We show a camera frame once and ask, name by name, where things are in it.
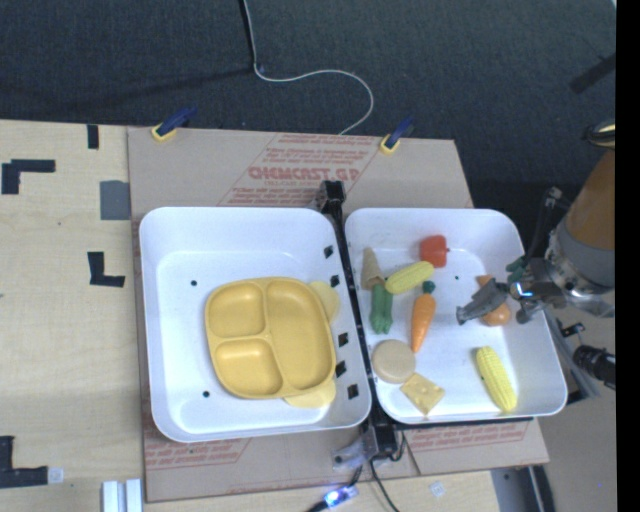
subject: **red toy tomato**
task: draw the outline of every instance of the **red toy tomato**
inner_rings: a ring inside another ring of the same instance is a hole
[[[447,239],[442,235],[428,236],[420,242],[420,259],[428,261],[435,268],[447,264]]]

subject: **blue clamp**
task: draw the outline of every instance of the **blue clamp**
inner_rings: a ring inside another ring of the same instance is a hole
[[[398,149],[400,137],[408,137],[411,135],[411,132],[413,132],[413,117],[408,116],[398,124],[392,133],[382,139],[380,142],[380,151],[385,155],[392,154],[396,149]]]
[[[185,107],[178,110],[175,114],[165,119],[158,126],[151,129],[151,135],[158,142],[164,142],[176,134],[176,128],[186,126],[191,118],[196,115],[198,109],[196,107]]]

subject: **yellow corn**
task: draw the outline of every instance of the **yellow corn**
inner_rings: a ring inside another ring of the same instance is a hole
[[[491,347],[482,347],[476,354],[476,363],[491,399],[502,411],[513,410],[518,403],[518,397],[500,356]]]
[[[389,293],[404,293],[426,281],[433,274],[433,265],[428,261],[419,261],[404,267],[389,276],[385,288]]]

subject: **black hole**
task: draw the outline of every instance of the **black hole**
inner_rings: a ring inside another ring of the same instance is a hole
[[[349,397],[349,400],[351,400],[352,398],[357,397],[359,394],[358,392],[358,385],[357,384],[351,384],[351,386],[349,386],[347,388],[347,396]]]
[[[336,377],[340,377],[344,372],[347,371],[347,364],[344,361],[340,361],[336,365]]]

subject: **cardboard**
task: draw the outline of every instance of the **cardboard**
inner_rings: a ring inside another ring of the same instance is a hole
[[[181,444],[155,428],[141,291],[138,226],[162,206],[313,203],[322,180],[345,185],[345,215],[364,207],[472,207],[455,143],[403,139],[392,155],[377,137],[180,129],[165,143],[128,129],[134,276],[149,502],[344,483],[331,452],[359,429]],[[548,461],[537,420],[407,430],[408,450],[382,478],[521,466]],[[367,471],[362,480],[370,479]]]

